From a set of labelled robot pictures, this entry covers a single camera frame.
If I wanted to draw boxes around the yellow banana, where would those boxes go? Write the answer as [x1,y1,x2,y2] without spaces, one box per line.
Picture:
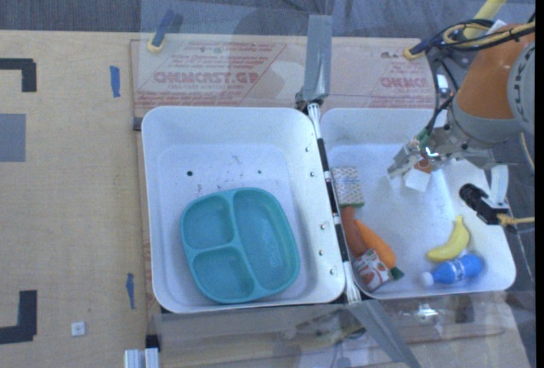
[425,214,472,263]

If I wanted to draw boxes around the orange toy carrot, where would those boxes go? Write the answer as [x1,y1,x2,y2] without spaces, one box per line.
[353,218,405,281]

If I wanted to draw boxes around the patterned packet with green edge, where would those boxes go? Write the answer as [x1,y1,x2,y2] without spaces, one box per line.
[330,165,366,210]

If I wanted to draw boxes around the blue bottle with white cap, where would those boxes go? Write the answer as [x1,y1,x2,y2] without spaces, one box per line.
[420,252,485,288]

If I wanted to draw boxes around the white plastic tray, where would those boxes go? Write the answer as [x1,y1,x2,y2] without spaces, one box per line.
[140,105,347,314]
[319,107,518,301]

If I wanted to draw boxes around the teal divided plate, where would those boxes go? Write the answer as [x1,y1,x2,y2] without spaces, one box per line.
[178,186,302,305]

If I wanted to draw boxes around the orange-brown toy sausage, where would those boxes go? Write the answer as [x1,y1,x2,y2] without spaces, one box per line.
[340,205,368,258]

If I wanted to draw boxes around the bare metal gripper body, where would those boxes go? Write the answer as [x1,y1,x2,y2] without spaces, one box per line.
[418,124,496,170]

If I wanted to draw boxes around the white and orange small carton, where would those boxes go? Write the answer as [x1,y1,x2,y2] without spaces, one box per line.
[405,159,444,194]

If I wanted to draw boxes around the brown cardboard board red print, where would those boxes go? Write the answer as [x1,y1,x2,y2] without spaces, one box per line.
[129,37,532,368]

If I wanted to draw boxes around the white and red juice carton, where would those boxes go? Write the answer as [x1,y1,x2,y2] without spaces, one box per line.
[351,247,394,292]

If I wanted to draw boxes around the black cylinder on white bracket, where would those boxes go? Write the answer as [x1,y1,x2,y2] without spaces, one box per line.
[458,164,512,227]

